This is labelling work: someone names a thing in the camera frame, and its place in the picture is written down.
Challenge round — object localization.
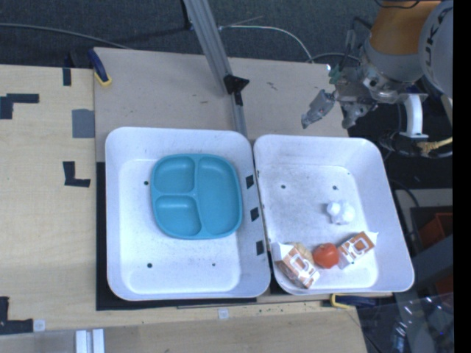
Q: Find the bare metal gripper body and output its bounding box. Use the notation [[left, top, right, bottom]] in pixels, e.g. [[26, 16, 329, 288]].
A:
[[334, 71, 409, 107]]

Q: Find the white plastic tray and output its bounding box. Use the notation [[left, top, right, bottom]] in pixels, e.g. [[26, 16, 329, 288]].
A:
[[252, 134, 416, 296], [105, 126, 272, 302]]

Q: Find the black block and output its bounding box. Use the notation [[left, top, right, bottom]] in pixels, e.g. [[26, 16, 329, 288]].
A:
[[223, 74, 250, 96]]

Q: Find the white lumpy object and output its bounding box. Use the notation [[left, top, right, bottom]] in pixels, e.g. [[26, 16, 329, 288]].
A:
[[326, 199, 356, 226]]

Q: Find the blue divided plate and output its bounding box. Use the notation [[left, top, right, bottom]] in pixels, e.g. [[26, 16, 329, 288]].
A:
[[149, 153, 244, 240]]

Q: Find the orange and white carton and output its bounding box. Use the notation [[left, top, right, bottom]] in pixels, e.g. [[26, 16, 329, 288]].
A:
[[274, 241, 321, 290], [336, 230, 379, 271]]

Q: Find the beige bread roll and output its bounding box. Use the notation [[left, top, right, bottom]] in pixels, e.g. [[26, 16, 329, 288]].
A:
[[290, 241, 314, 260]]

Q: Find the red tomato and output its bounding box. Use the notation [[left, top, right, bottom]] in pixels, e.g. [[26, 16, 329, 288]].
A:
[[312, 242, 340, 270]]

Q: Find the black cylinder on white bracket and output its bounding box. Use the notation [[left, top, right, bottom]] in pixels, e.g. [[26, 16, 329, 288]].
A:
[[378, 93, 430, 156]]

